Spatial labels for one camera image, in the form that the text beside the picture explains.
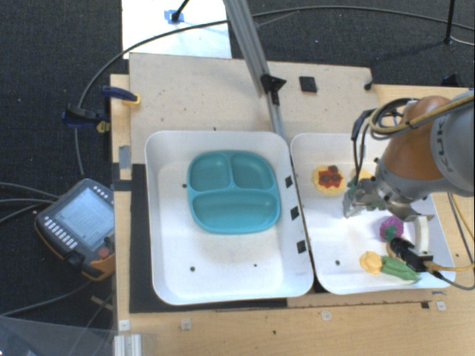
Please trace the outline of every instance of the blue clamp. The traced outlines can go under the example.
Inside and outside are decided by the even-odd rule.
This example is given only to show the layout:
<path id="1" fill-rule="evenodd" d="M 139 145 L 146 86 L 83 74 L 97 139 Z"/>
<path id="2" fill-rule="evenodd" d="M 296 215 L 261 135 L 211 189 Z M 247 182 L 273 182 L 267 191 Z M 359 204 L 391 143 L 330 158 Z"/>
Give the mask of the blue clamp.
<path id="1" fill-rule="evenodd" d="M 61 115 L 62 123 L 73 129 L 96 128 L 98 132 L 108 131 L 110 116 L 69 104 Z"/>
<path id="2" fill-rule="evenodd" d="M 125 105 L 139 105 L 140 104 L 140 95 L 124 90 L 123 88 L 104 85 L 101 88 L 101 94 L 102 96 L 105 96 L 108 98 L 121 99 L 122 103 Z"/>

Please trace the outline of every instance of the yellow cable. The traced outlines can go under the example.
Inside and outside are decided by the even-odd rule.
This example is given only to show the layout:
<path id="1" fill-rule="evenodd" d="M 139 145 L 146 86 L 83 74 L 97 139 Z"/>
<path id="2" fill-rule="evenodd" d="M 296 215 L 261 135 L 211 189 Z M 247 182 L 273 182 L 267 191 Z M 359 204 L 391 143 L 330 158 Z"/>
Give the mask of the yellow cable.
<path id="1" fill-rule="evenodd" d="M 461 105 L 464 105 L 465 103 L 468 103 L 469 101 L 474 100 L 474 92 L 469 93 L 468 95 L 461 96 L 458 99 L 453 100 L 452 102 L 447 103 L 446 105 L 443 105 L 441 107 L 436 108 L 433 111 L 427 112 L 421 116 L 417 116 L 414 119 L 408 121 L 408 122 L 402 122 L 398 125 L 394 125 L 393 127 L 389 128 L 382 128 L 380 127 L 377 123 L 373 122 L 373 118 L 375 116 L 378 116 L 382 110 L 385 109 L 385 106 L 383 105 L 382 107 L 378 108 L 373 112 L 373 114 L 370 117 L 370 127 L 373 132 L 376 132 L 378 134 L 393 134 L 395 132 L 402 131 L 406 128 L 409 127 L 416 127 L 417 124 L 420 122 L 429 119 L 435 115 L 444 113 L 446 111 L 453 110 L 454 108 L 458 108 Z"/>
<path id="2" fill-rule="evenodd" d="M 465 226 L 465 229 L 467 232 L 470 234 L 471 238 L 473 241 L 475 241 L 474 234 L 472 234 L 472 231 L 470 230 L 470 226 L 467 223 L 467 220 L 465 219 L 465 216 L 462 214 L 462 210 L 460 209 L 459 203 L 456 201 L 455 196 L 451 194 L 453 205 L 455 206 L 455 209 L 457 211 L 457 214 L 459 215 L 460 219 L 463 222 L 463 225 Z"/>
<path id="3" fill-rule="evenodd" d="M 441 266 L 432 261 L 426 261 L 424 262 L 424 265 L 426 266 L 426 268 L 428 269 L 430 273 L 434 271 L 469 271 L 471 269 L 475 269 L 475 263 L 467 265 L 467 266 L 460 266 L 460 267 L 455 267 L 455 268 L 451 268 L 450 266 Z"/>

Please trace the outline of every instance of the white plastic tray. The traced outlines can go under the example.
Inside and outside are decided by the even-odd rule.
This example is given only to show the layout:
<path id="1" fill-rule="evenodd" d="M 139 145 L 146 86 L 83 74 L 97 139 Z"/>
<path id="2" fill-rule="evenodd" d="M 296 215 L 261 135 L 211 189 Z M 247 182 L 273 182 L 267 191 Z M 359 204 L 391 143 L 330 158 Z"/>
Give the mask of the white plastic tray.
<path id="1" fill-rule="evenodd" d="M 363 167 L 374 173 L 374 158 L 381 156 L 387 142 L 367 136 L 366 162 Z M 366 251 L 387 254 L 385 242 L 380 240 L 379 226 L 391 214 L 388 211 L 363 211 L 346 219 L 343 215 L 343 193 L 335 196 L 322 194 L 312 182 L 312 172 L 320 165 L 336 165 L 346 181 L 354 175 L 353 150 L 349 134 L 303 133 L 291 144 L 292 159 L 297 174 L 298 190 L 304 207 L 305 223 L 312 248 L 315 272 L 321 285 L 335 294 L 352 294 L 391 289 L 443 288 L 448 284 L 428 273 L 422 273 L 417 283 L 388 274 L 367 273 L 359 264 L 359 257 Z M 413 205 L 416 211 L 436 215 L 433 200 L 429 197 Z M 453 266 L 437 215 L 429 222 L 430 250 L 434 261 Z M 404 224 L 404 237 L 413 241 L 410 223 Z M 455 273 L 444 272 L 453 280 Z"/>
<path id="2" fill-rule="evenodd" d="M 270 229 L 254 234 L 213 234 L 193 220 L 186 174 L 201 153 L 251 151 L 272 166 L 281 215 Z M 172 305 L 297 297 L 313 284 L 289 148 L 270 132 L 162 131 L 145 145 L 154 290 Z"/>

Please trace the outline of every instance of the purple toy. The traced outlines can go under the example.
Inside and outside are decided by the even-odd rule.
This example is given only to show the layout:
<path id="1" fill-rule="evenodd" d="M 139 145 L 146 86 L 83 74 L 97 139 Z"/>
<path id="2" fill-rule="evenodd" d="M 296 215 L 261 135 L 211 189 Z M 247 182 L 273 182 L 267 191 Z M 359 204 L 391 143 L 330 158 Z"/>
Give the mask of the purple toy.
<path id="1" fill-rule="evenodd" d="M 404 232 L 404 223 L 395 216 L 388 217 L 379 227 L 379 235 L 383 241 L 391 241 L 394 237 L 401 237 Z"/>

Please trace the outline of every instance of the gray carpet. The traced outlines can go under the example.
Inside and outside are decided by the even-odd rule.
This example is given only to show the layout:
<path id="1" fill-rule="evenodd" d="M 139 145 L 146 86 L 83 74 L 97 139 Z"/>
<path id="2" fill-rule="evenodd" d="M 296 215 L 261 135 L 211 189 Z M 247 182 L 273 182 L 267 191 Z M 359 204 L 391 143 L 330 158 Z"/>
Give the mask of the gray carpet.
<path id="1" fill-rule="evenodd" d="M 343 5 L 446 20 L 449 0 L 249 0 L 249 5 L 253 13 Z M 454 21 L 473 27 L 474 0 L 456 0 Z M 73 132 L 62 126 L 61 112 L 66 104 L 77 104 L 90 78 L 121 51 L 120 0 L 0 0 L 0 22 L 0 181 L 63 194 L 78 181 L 79 172 Z M 439 85 L 456 73 L 461 85 L 474 86 L 474 48 L 444 44 L 443 23 L 334 8 L 256 22 L 269 60 L 371 67 L 375 82 L 384 84 Z M 454 27 L 453 35 L 474 41 L 472 30 Z M 231 38 L 233 56 L 240 57 Z M 99 86 L 107 83 L 109 73 L 126 72 L 126 62 L 113 65 L 99 78 L 85 107 L 103 108 Z M 88 176 L 110 184 L 108 137 L 81 131 L 80 139 Z M 0 191 L 0 199 L 7 197 L 25 194 Z M 2 204 L 0 217 L 18 208 Z M 40 242 L 33 233 L 33 218 L 27 213 L 0 225 L 0 313 L 59 296 L 85 282 Z M 19 317 L 84 326 L 96 311 L 90 296 L 106 297 L 110 290 L 111 281 L 106 280 Z M 105 328 L 110 322 L 110 314 L 103 312 L 93 326 Z"/>

